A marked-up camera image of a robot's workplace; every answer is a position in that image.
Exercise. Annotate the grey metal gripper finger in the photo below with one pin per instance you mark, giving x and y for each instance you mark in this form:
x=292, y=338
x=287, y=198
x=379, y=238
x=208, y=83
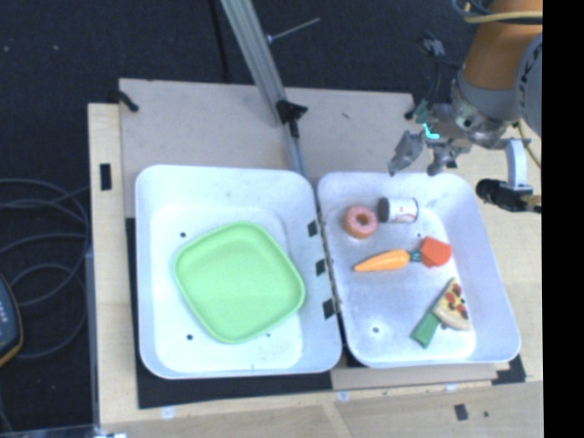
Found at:
x=439, y=158
x=403, y=153

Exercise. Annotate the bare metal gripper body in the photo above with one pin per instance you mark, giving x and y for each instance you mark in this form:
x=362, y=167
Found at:
x=463, y=128

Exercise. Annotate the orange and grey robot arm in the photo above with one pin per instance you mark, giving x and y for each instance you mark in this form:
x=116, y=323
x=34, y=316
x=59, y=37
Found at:
x=497, y=57

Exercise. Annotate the small white can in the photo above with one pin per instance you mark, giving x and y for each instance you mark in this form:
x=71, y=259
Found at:
x=401, y=209

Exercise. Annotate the pink doughnut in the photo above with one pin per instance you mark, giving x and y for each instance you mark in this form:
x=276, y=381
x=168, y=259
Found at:
x=352, y=226

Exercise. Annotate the orange cube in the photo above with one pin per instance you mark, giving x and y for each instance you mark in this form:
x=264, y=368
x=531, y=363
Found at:
x=435, y=251

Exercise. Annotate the orange carrot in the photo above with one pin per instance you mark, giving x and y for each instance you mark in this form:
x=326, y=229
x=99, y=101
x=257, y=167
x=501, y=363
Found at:
x=383, y=261

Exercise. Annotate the white plastic tray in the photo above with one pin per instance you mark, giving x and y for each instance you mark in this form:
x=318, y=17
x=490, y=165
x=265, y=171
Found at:
x=228, y=272
x=410, y=272

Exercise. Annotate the pizza slice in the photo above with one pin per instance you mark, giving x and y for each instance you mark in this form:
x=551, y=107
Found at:
x=454, y=306

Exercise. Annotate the green block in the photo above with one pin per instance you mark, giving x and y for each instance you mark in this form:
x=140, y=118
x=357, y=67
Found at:
x=426, y=329

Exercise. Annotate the brown cardboard board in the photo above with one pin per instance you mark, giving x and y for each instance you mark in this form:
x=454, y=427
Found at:
x=201, y=126

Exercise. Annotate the green plate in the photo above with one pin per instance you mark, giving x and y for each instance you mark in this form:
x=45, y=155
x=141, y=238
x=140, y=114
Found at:
x=237, y=281

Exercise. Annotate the black cylinder on white bracket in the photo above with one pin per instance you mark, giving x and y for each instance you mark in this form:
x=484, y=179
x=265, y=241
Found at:
x=511, y=185

